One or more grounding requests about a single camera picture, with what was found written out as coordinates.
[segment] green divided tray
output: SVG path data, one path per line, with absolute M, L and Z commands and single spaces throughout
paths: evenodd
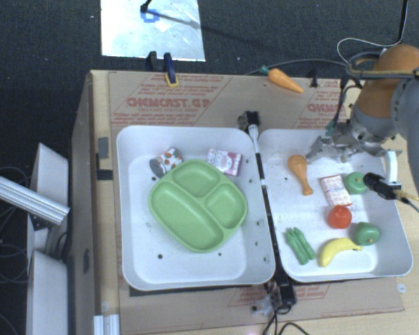
M 247 215 L 244 194 L 214 166 L 188 160 L 169 171 L 149 194 L 157 221 L 188 249 L 220 247 Z

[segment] toy banana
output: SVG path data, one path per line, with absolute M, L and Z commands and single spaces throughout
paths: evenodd
M 348 250 L 361 251 L 362 248 L 363 247 L 358 246 L 347 237 L 333 239 L 321 249 L 319 259 L 320 266 L 326 267 L 339 252 Z

